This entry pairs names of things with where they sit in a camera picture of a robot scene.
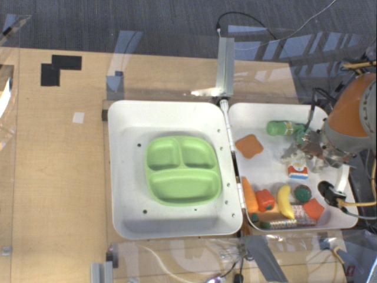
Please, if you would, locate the orange toast slice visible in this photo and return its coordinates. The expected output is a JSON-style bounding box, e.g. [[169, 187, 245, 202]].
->
[[234, 134, 264, 160]]

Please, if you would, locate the black cylinder on white bracket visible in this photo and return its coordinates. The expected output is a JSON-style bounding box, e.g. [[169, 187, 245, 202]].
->
[[317, 165, 350, 208]]

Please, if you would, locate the yellow banana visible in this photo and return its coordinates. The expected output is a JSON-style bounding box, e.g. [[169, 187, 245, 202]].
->
[[277, 185, 296, 220]]

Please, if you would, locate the white plastic tray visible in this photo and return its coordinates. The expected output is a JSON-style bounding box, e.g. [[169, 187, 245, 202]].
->
[[228, 102, 360, 233], [107, 100, 244, 241]]

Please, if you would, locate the red and white patterned packet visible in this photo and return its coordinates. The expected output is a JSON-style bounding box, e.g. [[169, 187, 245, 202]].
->
[[259, 205, 318, 230]]

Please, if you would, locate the orange carrot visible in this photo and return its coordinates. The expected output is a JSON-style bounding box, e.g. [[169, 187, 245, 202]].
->
[[241, 176, 260, 222]]

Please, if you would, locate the green divided plate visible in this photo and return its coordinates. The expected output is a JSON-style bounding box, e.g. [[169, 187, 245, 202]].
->
[[144, 135, 223, 208]]

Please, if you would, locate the green and red round vegetable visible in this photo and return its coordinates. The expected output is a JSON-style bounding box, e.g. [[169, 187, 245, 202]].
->
[[294, 184, 312, 203]]

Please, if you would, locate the orange cube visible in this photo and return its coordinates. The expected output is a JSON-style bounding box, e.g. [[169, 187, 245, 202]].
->
[[302, 198, 326, 221]]

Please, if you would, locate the red bell pepper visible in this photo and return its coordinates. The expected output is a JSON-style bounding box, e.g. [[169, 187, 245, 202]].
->
[[254, 189, 276, 213]]

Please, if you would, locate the white red blue carton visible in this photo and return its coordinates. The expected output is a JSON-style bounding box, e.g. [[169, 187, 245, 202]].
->
[[286, 154, 309, 180]]

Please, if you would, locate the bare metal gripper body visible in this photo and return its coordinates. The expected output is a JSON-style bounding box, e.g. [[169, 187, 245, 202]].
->
[[299, 130, 355, 169]]

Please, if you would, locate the green plastic bottle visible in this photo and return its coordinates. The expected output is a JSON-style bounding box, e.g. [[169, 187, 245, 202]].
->
[[266, 120, 310, 137]]

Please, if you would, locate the pale wood board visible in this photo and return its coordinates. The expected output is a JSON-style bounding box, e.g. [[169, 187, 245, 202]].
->
[[11, 48, 363, 283]]

